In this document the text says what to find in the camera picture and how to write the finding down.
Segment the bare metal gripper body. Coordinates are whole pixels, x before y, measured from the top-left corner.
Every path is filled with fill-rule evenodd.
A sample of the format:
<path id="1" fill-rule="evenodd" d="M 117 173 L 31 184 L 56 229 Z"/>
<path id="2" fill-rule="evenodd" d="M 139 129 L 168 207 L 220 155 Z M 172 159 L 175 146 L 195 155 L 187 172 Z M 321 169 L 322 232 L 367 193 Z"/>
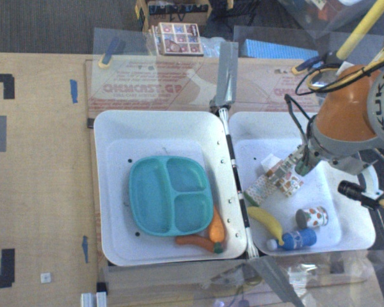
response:
<path id="1" fill-rule="evenodd" d="M 289 154 L 289 161 L 297 174 L 305 176 L 318 165 L 320 159 L 307 145 L 300 145 Z"/>

